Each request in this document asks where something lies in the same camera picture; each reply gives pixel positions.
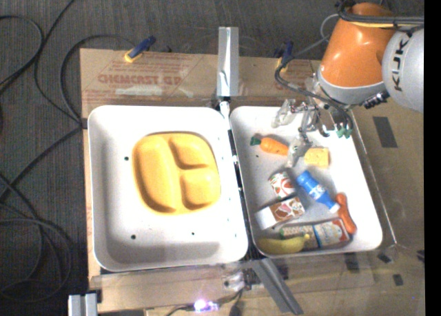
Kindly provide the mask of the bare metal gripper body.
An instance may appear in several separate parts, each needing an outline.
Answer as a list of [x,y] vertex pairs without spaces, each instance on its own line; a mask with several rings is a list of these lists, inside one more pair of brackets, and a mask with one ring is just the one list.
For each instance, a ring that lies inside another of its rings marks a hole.
[[350,136],[350,114],[343,105],[331,99],[319,85],[316,76],[305,80],[300,87],[305,97],[302,106],[302,132],[317,131],[321,136]]

